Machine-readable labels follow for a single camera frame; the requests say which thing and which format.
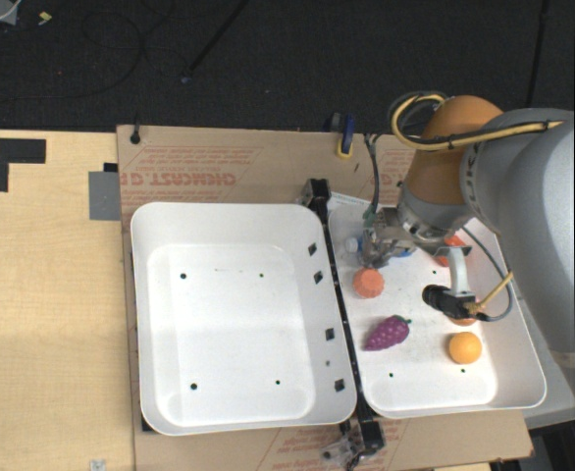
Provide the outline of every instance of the light wood surface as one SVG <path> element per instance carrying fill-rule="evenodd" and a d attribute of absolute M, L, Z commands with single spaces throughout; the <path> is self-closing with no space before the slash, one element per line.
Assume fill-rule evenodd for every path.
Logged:
<path fill-rule="evenodd" d="M 117 162 L 111 133 L 45 137 L 0 192 L 0 469 L 133 468 L 120 222 L 89 220 L 88 173 Z"/>

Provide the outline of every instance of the cardboard sheet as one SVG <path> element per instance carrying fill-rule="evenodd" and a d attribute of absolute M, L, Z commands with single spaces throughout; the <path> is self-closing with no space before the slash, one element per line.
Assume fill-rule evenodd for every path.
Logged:
<path fill-rule="evenodd" d="M 361 135 L 353 156 L 336 155 L 339 135 L 319 132 L 118 127 L 131 397 L 137 470 L 331 471 L 319 449 L 340 437 L 338 426 L 237 431 L 179 438 L 145 432 L 139 407 L 136 315 L 129 225 L 153 201 L 295 202 L 308 179 L 329 180 L 332 191 L 370 199 L 373 170 Z M 391 136 L 378 142 L 380 203 L 396 204 L 398 184 L 413 150 Z M 365 471 L 425 469 L 527 457 L 533 450 L 516 410 L 382 421 L 387 446 Z"/>

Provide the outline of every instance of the empty white tray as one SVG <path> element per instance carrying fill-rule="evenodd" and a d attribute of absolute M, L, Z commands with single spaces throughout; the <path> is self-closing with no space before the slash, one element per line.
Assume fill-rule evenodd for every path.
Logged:
<path fill-rule="evenodd" d="M 356 391 L 322 224 L 292 204 L 131 221 L 140 401 L 157 432 L 332 424 Z"/>
<path fill-rule="evenodd" d="M 368 404 L 385 417 L 405 418 L 541 403 L 547 390 L 545 375 L 516 299 L 500 321 L 478 321 L 470 327 L 453 324 L 422 299 L 426 285 L 451 286 L 448 268 L 422 250 L 393 258 L 380 269 L 386 283 L 380 296 L 364 299 L 357 295 L 352 278 L 360 265 L 357 255 L 348 253 L 344 245 L 348 237 L 361 236 L 364 210 L 365 206 L 339 206 L 331 214 L 330 232 Z M 477 220 L 469 223 L 469 229 L 502 262 L 495 236 Z M 473 246 L 466 257 L 468 280 L 483 298 L 500 277 L 482 250 L 462 232 L 458 235 Z M 504 289 L 485 312 L 498 315 L 506 304 Z M 386 350 L 364 350 L 374 327 L 394 314 L 411 319 L 408 338 Z M 452 334 L 463 331 L 473 332 L 484 345 L 480 359 L 469 365 L 453 362 L 447 352 Z"/>

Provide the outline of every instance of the yellow cable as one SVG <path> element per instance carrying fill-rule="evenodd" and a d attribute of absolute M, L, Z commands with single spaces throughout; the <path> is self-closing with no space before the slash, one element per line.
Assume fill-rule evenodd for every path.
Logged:
<path fill-rule="evenodd" d="M 507 276 L 505 276 L 505 278 L 503 278 L 503 280 L 498 285 L 495 286 L 495 288 L 486 296 L 486 298 L 484 298 L 480 302 L 471 303 L 467 305 L 466 308 L 468 309 L 469 313 L 477 314 L 480 310 L 482 310 L 489 301 L 495 298 L 495 295 L 497 293 L 499 293 L 502 289 L 505 288 L 505 285 L 507 285 L 512 280 L 513 277 L 514 275 L 512 274 L 512 272 L 508 272 Z"/>
<path fill-rule="evenodd" d="M 412 141 L 403 134 L 398 127 L 398 118 L 407 109 L 409 105 L 419 101 L 438 101 L 440 104 L 445 102 L 445 99 L 438 94 L 429 94 L 427 96 L 412 96 L 404 101 L 393 113 L 391 119 L 392 133 L 406 146 L 410 148 L 415 148 L 417 150 L 450 150 L 452 148 L 464 145 L 470 145 L 473 143 L 479 143 L 480 141 L 488 141 L 490 139 L 498 139 L 502 137 L 514 136 L 516 134 L 524 134 L 527 132 L 538 132 L 545 131 L 546 129 L 552 129 L 556 126 L 562 124 L 562 121 L 555 121 L 546 123 L 530 123 L 523 126 L 517 126 L 516 128 L 505 128 L 502 130 L 496 130 L 492 132 L 486 132 L 484 134 L 478 134 L 476 136 L 469 136 L 465 138 L 453 139 L 451 142 L 443 141 L 442 143 L 419 143 Z"/>

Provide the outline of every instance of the black fabric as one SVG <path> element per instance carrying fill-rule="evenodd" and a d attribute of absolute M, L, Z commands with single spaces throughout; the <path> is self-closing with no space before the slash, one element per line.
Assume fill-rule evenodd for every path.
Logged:
<path fill-rule="evenodd" d="M 250 0 L 182 83 L 240 1 L 24 0 L 0 23 L 0 128 L 379 131 L 422 89 L 525 106 L 543 0 Z M 574 36 L 575 0 L 549 0 L 534 106 L 574 108 Z"/>

